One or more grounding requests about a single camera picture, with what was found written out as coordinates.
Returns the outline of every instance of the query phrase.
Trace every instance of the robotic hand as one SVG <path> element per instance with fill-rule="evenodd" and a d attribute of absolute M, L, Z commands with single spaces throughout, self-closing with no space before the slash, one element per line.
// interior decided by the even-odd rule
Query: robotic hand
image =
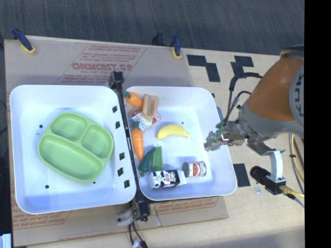
<path fill-rule="evenodd" d="M 261 78 L 243 106 L 238 106 L 237 119 L 228 121 L 237 102 L 235 99 L 224 120 L 216 125 L 218 130 L 210 132 L 204 144 L 205 150 L 209 151 L 218 149 L 222 144 L 231 146 L 245 142 L 259 155 L 270 156 L 271 173 L 258 166 L 253 167 L 250 173 L 258 182 L 263 181 L 273 194 L 281 193 L 279 186 L 286 182 L 282 177 L 280 155 L 284 150 L 271 149 L 264 142 L 281 133 L 296 134 L 304 139 L 304 58 L 288 56 L 294 51 L 298 51 L 298 47 L 282 50 L 280 60 Z"/>

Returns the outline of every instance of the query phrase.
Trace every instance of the copper colored arm casing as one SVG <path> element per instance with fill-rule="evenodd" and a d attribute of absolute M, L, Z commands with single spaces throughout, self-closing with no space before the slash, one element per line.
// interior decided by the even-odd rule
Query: copper colored arm casing
<path fill-rule="evenodd" d="M 249 110 L 257 116 L 275 121 L 294 121 L 289 90 L 297 71 L 304 65 L 300 56 L 284 57 L 261 78 L 247 100 Z"/>

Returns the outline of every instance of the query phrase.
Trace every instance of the yellow cable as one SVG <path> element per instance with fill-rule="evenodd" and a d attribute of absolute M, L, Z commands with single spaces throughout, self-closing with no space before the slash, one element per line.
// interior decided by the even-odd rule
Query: yellow cable
<path fill-rule="evenodd" d="M 290 189 L 287 185 L 281 185 L 279 187 L 279 189 L 283 192 L 283 194 L 290 194 L 290 195 L 297 195 L 297 196 L 305 197 L 304 194 Z"/>
<path fill-rule="evenodd" d="M 291 134 L 291 150 L 292 150 L 292 152 L 294 151 L 294 146 L 293 146 L 293 144 L 294 144 L 294 135 Z M 294 166 L 295 166 L 295 169 L 296 169 L 298 175 L 300 176 L 301 180 L 302 180 L 303 182 L 305 182 L 304 177 L 303 177 L 303 175 L 301 174 L 301 172 L 300 172 L 300 170 L 299 170 L 299 167 L 298 167 L 298 165 L 297 165 L 297 163 L 296 163 L 296 157 L 293 157 L 293 160 L 294 160 Z"/>

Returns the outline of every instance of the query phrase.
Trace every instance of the white tray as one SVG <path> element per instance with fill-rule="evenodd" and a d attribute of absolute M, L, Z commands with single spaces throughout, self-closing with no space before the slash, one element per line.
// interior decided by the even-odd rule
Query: white tray
<path fill-rule="evenodd" d="M 93 182 L 67 178 L 38 158 L 37 144 L 43 130 L 58 114 L 68 111 L 90 118 L 113 135 L 111 158 Z M 11 92 L 10 112 L 16 201 L 23 211 L 57 212 L 123 204 L 134 198 L 137 186 L 113 90 L 104 86 L 21 85 Z"/>
<path fill-rule="evenodd" d="M 215 126 L 220 122 L 216 104 L 210 92 L 198 87 L 160 86 L 135 86 L 126 91 L 134 92 L 142 98 L 145 94 L 149 94 L 159 99 L 158 113 L 161 120 L 143 131 L 145 153 L 153 146 L 162 146 L 164 170 L 181 170 L 182 164 L 187 161 L 204 161 L 207 166 L 206 176 L 188 177 L 187 184 L 174 188 L 151 190 L 147 180 L 149 173 L 146 173 L 144 177 L 139 175 L 141 191 L 148 199 L 161 201 L 210 197 L 229 195 L 235 191 L 237 179 L 228 147 L 223 145 L 218 150 L 207 152 L 203 146 L 209 132 L 215 132 Z M 134 110 L 132 105 L 126 104 L 128 120 Z M 173 135 L 165 139 L 157 139 L 158 130 L 167 124 L 183 126 L 191 138 Z"/>

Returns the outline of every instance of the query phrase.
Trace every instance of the yellow clamp tip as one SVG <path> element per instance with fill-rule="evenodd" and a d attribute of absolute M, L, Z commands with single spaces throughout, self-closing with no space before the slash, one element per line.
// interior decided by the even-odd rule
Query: yellow clamp tip
<path fill-rule="evenodd" d="M 182 53 L 180 53 L 180 55 L 177 56 L 176 52 L 175 52 L 175 49 L 172 49 L 172 56 L 174 57 L 174 59 L 179 60 L 182 57 Z"/>
<path fill-rule="evenodd" d="M 27 54 L 34 54 L 34 52 L 36 51 L 36 48 L 32 45 L 32 50 L 28 50 L 26 47 L 24 47 L 23 44 L 21 44 L 21 48 L 22 50 L 24 50 Z"/>

